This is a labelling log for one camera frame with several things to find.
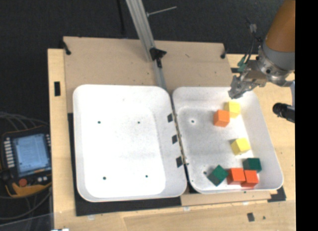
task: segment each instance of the white tray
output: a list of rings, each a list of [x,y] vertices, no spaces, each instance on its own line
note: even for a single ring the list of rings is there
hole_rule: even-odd
[[[283,184],[283,174],[265,124],[257,96],[247,92],[240,99],[241,114],[225,127],[213,125],[213,115],[231,99],[229,87],[181,87],[172,99],[181,135],[189,180],[195,190],[210,194],[243,191],[240,185],[228,185],[226,179],[215,186],[207,175],[221,165],[224,169],[242,167],[248,157],[260,158],[262,171],[254,190],[275,190]],[[245,137],[251,150],[234,155],[231,142]]]
[[[186,177],[168,93],[81,85],[73,94],[77,187],[91,202],[181,195]]]

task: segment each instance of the wooden table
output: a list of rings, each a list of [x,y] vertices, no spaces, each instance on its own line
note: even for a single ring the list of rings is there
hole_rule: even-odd
[[[145,61],[139,40],[65,37],[71,55],[48,50],[50,126],[55,228],[83,230],[295,230],[295,124],[272,112],[277,102],[291,103],[289,88],[267,84],[256,88],[263,115],[284,174],[285,201],[268,202],[277,191],[249,191],[181,196],[181,207],[77,217],[71,168],[67,113],[72,92],[84,83],[155,85],[152,65]],[[242,55],[227,55],[220,43],[156,41],[167,51],[163,73],[167,90],[180,86],[229,86],[230,67]],[[60,94],[55,87],[60,87]],[[249,221],[247,214],[254,216]]]

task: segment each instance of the wooden block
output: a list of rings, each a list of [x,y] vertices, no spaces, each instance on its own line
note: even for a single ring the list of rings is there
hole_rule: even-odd
[[[245,182],[245,174],[243,168],[230,168],[229,175],[227,176],[228,184],[241,185]]]
[[[240,114],[240,104],[234,101],[225,103],[224,110],[230,112],[231,118],[236,118]]]
[[[218,165],[209,175],[208,179],[215,185],[218,186],[223,180],[229,175],[229,173]]]
[[[242,187],[253,188],[259,183],[256,170],[244,170],[246,181],[242,183]]]
[[[262,171],[259,158],[249,157],[243,161],[243,168],[245,170],[256,170],[257,173]]]
[[[230,112],[219,109],[214,113],[213,124],[215,126],[226,127],[230,122]]]
[[[235,155],[243,154],[250,150],[250,145],[246,138],[236,139],[233,143],[231,143],[231,147]]]

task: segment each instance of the orange cube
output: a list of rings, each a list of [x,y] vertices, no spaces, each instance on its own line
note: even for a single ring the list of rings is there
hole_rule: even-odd
[[[227,180],[230,185],[241,185],[245,182],[244,169],[239,167],[229,169]]]
[[[242,183],[242,187],[253,188],[257,183],[259,183],[256,170],[244,170],[244,173],[246,181]]]
[[[215,126],[226,127],[230,123],[230,112],[219,109],[214,113],[213,124]]]

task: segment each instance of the metal rod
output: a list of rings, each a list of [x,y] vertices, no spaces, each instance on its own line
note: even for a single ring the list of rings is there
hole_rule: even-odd
[[[150,49],[156,46],[143,2],[142,0],[126,0],[126,3],[128,5],[139,39],[145,49],[147,60],[153,62],[150,55]],[[159,87],[166,89],[162,68],[159,68],[155,62],[153,63],[157,84]]]
[[[172,6],[172,7],[165,8],[165,9],[158,10],[158,11],[151,12],[151,13],[147,12],[147,17],[149,17],[150,15],[153,15],[153,14],[159,14],[159,13],[162,13],[162,12],[166,12],[166,11],[169,11],[169,10],[172,10],[172,9],[175,9],[175,8],[177,8],[177,6]]]

